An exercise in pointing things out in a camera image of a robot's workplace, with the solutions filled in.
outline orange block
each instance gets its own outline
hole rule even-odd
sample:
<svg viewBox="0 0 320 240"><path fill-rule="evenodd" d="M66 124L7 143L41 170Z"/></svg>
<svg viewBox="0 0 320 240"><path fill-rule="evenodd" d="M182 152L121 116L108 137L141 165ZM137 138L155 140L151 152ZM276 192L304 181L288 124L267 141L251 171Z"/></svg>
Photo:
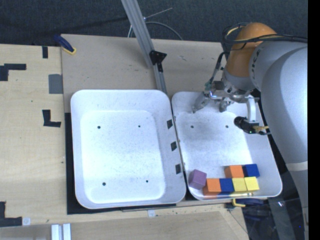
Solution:
<svg viewBox="0 0 320 240"><path fill-rule="evenodd" d="M202 191L205 196L219 194L221 192L220 180L218 178L207 178Z"/></svg>
<svg viewBox="0 0 320 240"><path fill-rule="evenodd" d="M229 165L224 169L226 178L244 178L244 171L242 165Z"/></svg>

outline gray wire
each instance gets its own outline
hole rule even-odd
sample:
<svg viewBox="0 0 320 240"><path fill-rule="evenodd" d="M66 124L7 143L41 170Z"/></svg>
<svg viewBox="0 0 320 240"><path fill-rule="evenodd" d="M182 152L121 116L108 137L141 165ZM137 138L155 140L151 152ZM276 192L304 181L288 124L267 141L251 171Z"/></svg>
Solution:
<svg viewBox="0 0 320 240"><path fill-rule="evenodd" d="M183 38L181 37L181 35L179 35L179 33L177 31L175 31L172 27L170 27L170 26L168 26L166 24L163 24L163 23L160 23L160 22L157 22L157 21L147 21L145 24L146 25L154 24L154 25L159 25L159 26L165 27L165 28L169 29L170 31L172 31L180 40L183 41ZM133 29L131 27L130 30L129 30L128 38L131 38L132 34L133 34Z"/></svg>

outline white tape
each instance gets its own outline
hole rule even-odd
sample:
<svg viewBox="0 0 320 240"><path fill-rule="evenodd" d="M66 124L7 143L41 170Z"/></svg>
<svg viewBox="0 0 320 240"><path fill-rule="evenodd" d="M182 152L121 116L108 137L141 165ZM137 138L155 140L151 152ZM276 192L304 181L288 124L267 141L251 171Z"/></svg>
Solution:
<svg viewBox="0 0 320 240"><path fill-rule="evenodd" d="M308 170L308 161L287 163L286 167L290 172L305 171Z"/></svg>

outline blue block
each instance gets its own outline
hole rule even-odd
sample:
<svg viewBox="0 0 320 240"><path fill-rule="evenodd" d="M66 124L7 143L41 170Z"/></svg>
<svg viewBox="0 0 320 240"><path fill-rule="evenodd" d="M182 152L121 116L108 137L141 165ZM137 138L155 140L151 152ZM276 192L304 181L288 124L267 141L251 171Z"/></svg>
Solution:
<svg viewBox="0 0 320 240"><path fill-rule="evenodd" d="M231 178L220 178L221 194L230 194L235 191Z"/></svg>
<svg viewBox="0 0 320 240"><path fill-rule="evenodd" d="M256 163L246 164L242 166L243 174L245 177L259 177L260 173Z"/></svg>

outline metal plate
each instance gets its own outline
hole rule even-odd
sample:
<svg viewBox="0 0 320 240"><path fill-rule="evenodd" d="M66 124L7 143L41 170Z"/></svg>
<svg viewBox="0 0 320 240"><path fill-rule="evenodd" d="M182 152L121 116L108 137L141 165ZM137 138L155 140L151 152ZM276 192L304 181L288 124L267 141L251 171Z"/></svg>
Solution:
<svg viewBox="0 0 320 240"><path fill-rule="evenodd" d="M71 98L75 194L88 209L173 204L186 185L171 104L158 90Z"/></svg>
<svg viewBox="0 0 320 240"><path fill-rule="evenodd" d="M203 109L192 113L192 105L200 92L178 92L172 98L172 110L179 139L180 152L187 178L197 169L207 173L207 178L225 178L224 168L229 165L258 165L260 190L254 197L274 197L282 191L282 181L266 135L247 134L234 125L237 116L247 117L247 105L234 103L227 111L219 112L219 103L213 100ZM258 104L256 120L263 125ZM217 197L203 195L202 189L189 187L198 200ZM219 199L241 198L220 196Z"/></svg>

